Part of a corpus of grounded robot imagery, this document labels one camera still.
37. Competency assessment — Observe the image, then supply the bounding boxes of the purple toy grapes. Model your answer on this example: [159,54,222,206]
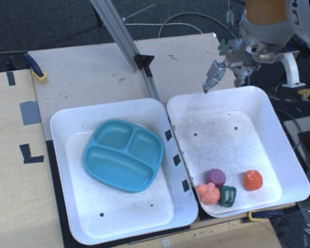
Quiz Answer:
[204,167,229,191]

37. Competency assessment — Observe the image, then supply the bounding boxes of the black cylinder on white bracket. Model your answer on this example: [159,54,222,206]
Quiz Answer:
[261,49,309,107]

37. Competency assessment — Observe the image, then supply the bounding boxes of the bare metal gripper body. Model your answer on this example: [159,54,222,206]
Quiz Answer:
[220,32,287,79]

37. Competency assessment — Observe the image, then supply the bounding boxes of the green toy pepper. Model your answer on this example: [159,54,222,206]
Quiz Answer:
[216,184,240,209]

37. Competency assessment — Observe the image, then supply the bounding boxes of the white plastic tray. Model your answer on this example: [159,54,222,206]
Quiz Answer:
[164,75,310,225]
[47,88,203,248]

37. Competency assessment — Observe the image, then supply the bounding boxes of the blue divided plate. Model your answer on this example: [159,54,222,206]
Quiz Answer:
[76,111,172,202]

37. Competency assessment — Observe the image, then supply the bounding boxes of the orange toy pepper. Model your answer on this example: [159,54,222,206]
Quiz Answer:
[241,168,265,193]

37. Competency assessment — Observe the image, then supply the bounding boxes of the pink toy vegetable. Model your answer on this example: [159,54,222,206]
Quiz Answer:
[195,180,222,207]

